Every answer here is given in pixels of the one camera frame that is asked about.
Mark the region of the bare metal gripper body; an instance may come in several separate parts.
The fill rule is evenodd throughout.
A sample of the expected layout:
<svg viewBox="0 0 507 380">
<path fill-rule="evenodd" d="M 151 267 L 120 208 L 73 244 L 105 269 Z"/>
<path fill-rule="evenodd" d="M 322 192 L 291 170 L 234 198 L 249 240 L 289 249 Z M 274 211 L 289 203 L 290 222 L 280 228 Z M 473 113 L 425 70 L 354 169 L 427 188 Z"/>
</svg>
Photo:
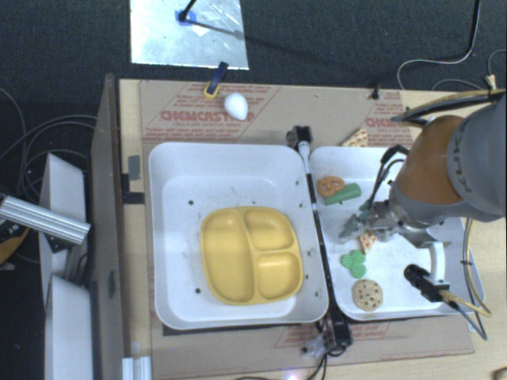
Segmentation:
<svg viewBox="0 0 507 380">
<path fill-rule="evenodd" d="M 361 216 L 365 230 L 371 234 L 375 229 L 394 228 L 397 230 L 394 238 L 404 238 L 417 249 L 431 245 L 429 224 L 410 217 L 395 201 L 374 202 Z"/>
</svg>

